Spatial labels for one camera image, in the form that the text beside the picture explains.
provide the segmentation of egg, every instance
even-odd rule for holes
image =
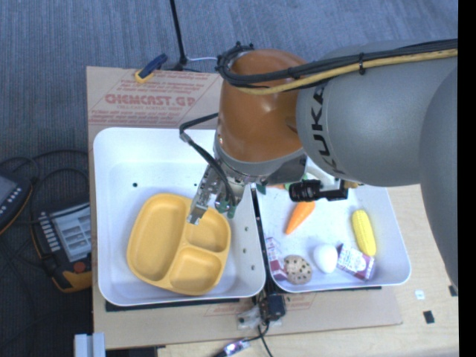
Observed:
[[[325,274],[330,274],[337,266],[337,249],[333,245],[323,243],[318,245],[313,252],[316,266]]]

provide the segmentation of carrot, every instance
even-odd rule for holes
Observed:
[[[304,222],[304,220],[311,215],[315,207],[315,201],[310,202],[298,202],[292,211],[291,218],[289,219],[288,226],[285,233],[290,234],[298,228],[298,226]]]

